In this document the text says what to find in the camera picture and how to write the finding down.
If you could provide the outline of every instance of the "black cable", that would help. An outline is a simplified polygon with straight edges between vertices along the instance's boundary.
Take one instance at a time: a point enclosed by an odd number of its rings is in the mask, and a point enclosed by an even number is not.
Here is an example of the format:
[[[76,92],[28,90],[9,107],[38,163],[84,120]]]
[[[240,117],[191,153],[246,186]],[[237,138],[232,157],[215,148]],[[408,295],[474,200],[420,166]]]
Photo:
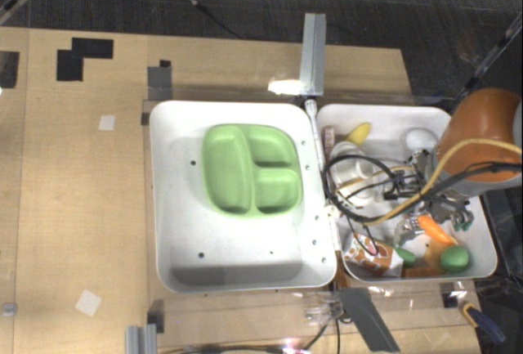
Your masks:
[[[339,163],[339,162],[341,162],[342,160],[345,160],[345,159],[352,159],[352,157],[366,159],[366,160],[368,158],[368,157],[358,156],[358,155],[344,155],[344,156],[339,156],[339,157],[337,157],[335,159],[332,159],[326,165],[324,171],[321,173],[321,179],[322,179],[322,183],[323,183],[323,187],[324,187],[324,193],[327,196],[327,198],[334,204],[334,206],[336,206],[336,208],[340,212],[342,212],[345,216],[347,216],[348,218],[350,218],[351,220],[353,220],[355,222],[359,222],[359,223],[365,224],[365,223],[368,223],[368,222],[374,222],[374,221],[377,221],[379,219],[382,219],[384,215],[376,216],[376,217],[364,217],[364,216],[360,216],[357,213],[352,212],[350,209],[346,208],[331,193],[331,191],[329,189],[328,173],[329,173],[330,168],[334,164],[337,164],[337,163]],[[486,167],[483,167],[483,168],[477,168],[477,169],[469,171],[470,167],[478,166],[478,165],[482,165],[482,164],[488,164],[488,165]],[[388,175],[388,173],[390,173],[391,175],[389,175],[389,177],[391,178],[391,180],[393,180],[392,177],[393,177],[394,174],[392,174],[390,169],[387,168],[387,170],[384,169],[383,171],[385,173],[387,173],[387,175]],[[446,180],[443,180],[442,182],[440,182],[436,186],[433,186],[424,195],[420,194],[420,200],[416,200],[413,203],[408,204],[407,206],[405,206],[403,208],[403,210],[401,210],[400,212],[396,213],[394,216],[389,217],[388,220],[390,220],[390,219],[392,219],[394,217],[400,216],[402,213],[404,213],[407,210],[411,209],[416,204],[418,204],[420,201],[423,201],[424,199],[428,199],[432,195],[437,195],[438,193],[441,193],[443,190],[446,190],[446,189],[450,188],[451,186],[453,186],[454,184],[456,184],[457,182],[460,182],[461,180],[463,180],[465,178],[473,177],[474,175],[477,175],[477,174],[480,174],[480,173],[496,173],[496,172],[499,172],[499,171],[521,172],[521,164],[510,164],[510,163],[500,163],[500,162],[487,162],[487,163],[472,164],[469,167],[467,167],[464,171],[462,171],[461,173],[455,174],[452,177],[449,177]]]
[[[329,323],[327,322],[325,325],[321,327],[319,333],[311,341],[309,341],[303,349],[308,350],[309,348],[311,348],[316,343],[316,341],[318,341],[318,339],[321,338],[328,326]]]
[[[334,159],[331,159],[329,161],[329,163],[325,166],[325,169],[321,173],[321,181],[322,181],[322,184],[323,184],[324,193],[327,196],[327,198],[330,201],[332,201],[334,206],[336,206],[336,208],[340,212],[345,214],[347,217],[350,217],[353,221],[359,222],[359,223],[365,223],[365,222],[368,222],[370,220],[373,220],[373,218],[360,216],[359,214],[352,212],[348,208],[345,208],[343,206],[343,204],[333,195],[333,193],[331,193],[330,188],[329,188],[328,174],[329,174],[330,169],[333,167],[333,165],[338,164],[338,163],[340,163],[340,162],[342,162],[344,160],[348,160],[348,159],[364,159],[366,161],[369,161],[371,164],[375,164],[378,167],[380,167],[382,169],[382,171],[392,181],[395,181],[396,177],[395,177],[394,173],[383,162],[381,162],[381,161],[379,161],[377,159],[374,159],[374,158],[370,158],[368,156],[363,156],[363,155],[342,155],[342,156],[338,156],[338,157],[336,157]],[[395,190],[395,189],[397,189],[397,184],[395,184],[395,186],[393,187],[393,190]]]
[[[473,177],[477,174],[482,173],[497,173],[499,171],[511,171],[511,172],[521,172],[521,165],[520,164],[506,164],[506,163],[490,163],[489,166],[483,167],[483,168],[477,168],[473,169],[471,171],[468,171],[467,167],[464,171],[461,171],[458,174],[453,175],[452,177],[447,178],[446,180],[440,182],[436,186],[433,186],[429,191],[427,191],[424,195],[422,195],[422,199],[430,199],[433,195],[437,195],[438,193],[441,193],[442,191],[447,190],[454,184],[460,182],[461,180],[464,180],[469,177]],[[406,212],[407,210],[414,207],[416,204],[418,204],[419,201],[414,201],[411,204],[408,204],[406,207],[404,207],[401,212],[398,212],[395,216],[390,217],[390,219],[399,216],[400,214]]]
[[[267,354],[284,354],[283,348],[280,347],[259,347],[259,346],[249,346],[249,345],[234,345],[232,347],[201,347],[198,350],[193,351],[183,351],[183,350],[174,350],[168,351],[164,354],[223,354],[225,352],[235,352],[235,351],[255,351],[255,352],[265,352]]]
[[[363,245],[363,243],[360,241],[360,238],[358,238],[356,236],[356,231],[354,230],[354,226],[352,225],[352,220],[348,217],[347,218],[347,221],[349,222],[349,226],[351,227],[351,231],[352,231],[352,235],[354,236],[354,239],[356,240],[356,242],[360,245],[360,247],[368,254],[370,255],[371,257],[376,257],[378,255],[378,246],[376,244],[376,241],[374,240],[373,236],[370,235],[370,231],[369,229],[367,228],[367,233],[369,234],[369,239],[370,241],[372,242],[373,244],[373,247],[374,247],[374,253],[371,253],[366,247],[365,245]]]
[[[470,167],[481,165],[481,164],[488,164],[486,167],[483,168],[477,168],[474,170],[469,171]],[[511,171],[511,172],[521,172],[521,164],[510,164],[510,163],[504,163],[504,162],[488,162],[488,163],[476,163],[469,165],[466,167],[463,171],[460,173],[454,174],[453,176],[447,178],[446,180],[443,180],[439,184],[434,185],[427,193],[425,193],[424,196],[431,196],[436,195],[438,193],[441,193],[442,191],[450,188],[454,184],[460,182],[461,180],[464,180],[469,177],[473,177],[478,174],[482,173],[498,173],[500,171]]]
[[[231,30],[229,27],[221,23],[208,9],[206,6],[200,4],[199,2],[194,5],[194,8],[196,8],[198,11],[209,17],[211,20],[213,20],[216,24],[218,24],[220,27],[222,27],[227,33],[233,35],[236,38],[239,38],[240,40],[244,39],[244,36],[240,36],[235,31]]]
[[[401,177],[400,179],[402,180],[406,180],[408,178],[416,178],[417,176],[416,175],[408,175],[406,177]],[[350,197],[354,197],[355,195],[358,195],[360,192],[362,191],[365,191],[365,190],[368,190],[369,188],[374,188],[374,187],[378,187],[378,186],[383,186],[385,184],[389,184],[391,182],[395,182],[397,181],[397,179],[395,179],[394,181],[393,180],[385,180],[385,181],[381,181],[381,182],[376,182],[374,184],[369,184],[368,186],[365,186],[365,187],[361,187],[359,190],[356,190],[354,191],[353,193],[350,193],[347,197],[344,197],[344,199],[347,199],[349,200]]]
[[[337,321],[337,319],[335,320],[335,322],[336,322],[336,335],[337,335],[336,354],[340,354],[340,352],[342,352],[342,333],[340,332],[340,324]]]

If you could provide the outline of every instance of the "yellow cable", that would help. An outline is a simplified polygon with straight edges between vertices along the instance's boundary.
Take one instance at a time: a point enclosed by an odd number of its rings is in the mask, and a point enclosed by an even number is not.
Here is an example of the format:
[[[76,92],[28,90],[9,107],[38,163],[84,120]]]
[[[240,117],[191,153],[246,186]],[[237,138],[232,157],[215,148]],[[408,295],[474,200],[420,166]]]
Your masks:
[[[415,203],[421,199],[421,197],[427,193],[431,187],[434,185],[436,180],[438,179],[438,176],[440,176],[441,171],[443,171],[443,168],[445,165],[449,162],[449,159],[454,156],[458,150],[462,149],[465,146],[469,145],[490,145],[490,146],[497,146],[499,148],[503,148],[506,150],[511,150],[512,152],[516,152],[517,154],[521,155],[521,148],[519,146],[513,145],[512,143],[506,143],[505,141],[497,141],[495,139],[483,139],[483,138],[473,138],[473,139],[466,139],[464,141],[460,141],[456,143],[456,145],[452,146],[449,151],[445,154],[445,156],[441,159],[441,161],[438,163],[438,166],[434,170],[434,173],[432,174],[431,178],[429,179],[428,183],[422,188],[419,194],[414,195],[410,199],[404,201],[402,204],[394,207],[389,213],[384,214],[379,219],[370,221],[370,222],[362,222],[364,226],[373,226],[378,225],[379,223],[382,223],[391,217],[394,217],[396,214],[401,213],[407,206],[409,206],[412,203]]]

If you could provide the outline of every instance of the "gray metal bar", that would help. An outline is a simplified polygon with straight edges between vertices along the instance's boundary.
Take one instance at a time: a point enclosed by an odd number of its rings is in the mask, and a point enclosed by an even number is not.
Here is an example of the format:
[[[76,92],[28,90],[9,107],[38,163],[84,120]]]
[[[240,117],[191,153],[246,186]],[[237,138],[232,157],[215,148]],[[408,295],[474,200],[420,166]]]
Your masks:
[[[0,8],[0,25],[9,20],[28,0],[7,0]]]
[[[152,101],[172,100],[172,68],[147,68],[147,98]]]
[[[128,326],[125,329],[125,354],[157,354],[156,325],[143,328]]]
[[[303,89],[300,95],[321,96],[324,93],[326,34],[325,14],[305,14],[300,66]]]
[[[371,352],[400,352],[367,289],[341,289],[335,294]]]

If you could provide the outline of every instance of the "orange carrot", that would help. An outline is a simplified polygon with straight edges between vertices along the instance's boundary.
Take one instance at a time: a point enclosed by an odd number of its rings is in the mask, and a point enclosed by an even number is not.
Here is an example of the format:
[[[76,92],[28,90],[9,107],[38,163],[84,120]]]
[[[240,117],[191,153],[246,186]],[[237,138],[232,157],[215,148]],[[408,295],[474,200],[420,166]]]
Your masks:
[[[454,241],[448,236],[441,227],[434,222],[432,217],[424,214],[418,216],[419,226],[429,235],[432,239],[440,241],[442,244],[454,245]]]

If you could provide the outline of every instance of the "white tape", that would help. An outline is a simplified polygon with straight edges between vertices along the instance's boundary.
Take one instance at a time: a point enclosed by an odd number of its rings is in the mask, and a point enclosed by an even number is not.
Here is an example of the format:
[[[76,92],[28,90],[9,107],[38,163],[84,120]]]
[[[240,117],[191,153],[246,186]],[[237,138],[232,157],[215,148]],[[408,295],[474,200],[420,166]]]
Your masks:
[[[299,96],[304,88],[298,79],[282,79],[270,81],[267,89],[276,95]]]
[[[93,317],[96,313],[96,310],[100,306],[100,302],[101,298],[99,296],[96,296],[89,290],[84,290],[80,296],[80,299],[76,303],[76,308],[82,313]]]
[[[100,119],[99,130],[111,131],[114,130],[114,121],[116,117],[113,115],[102,115]]]

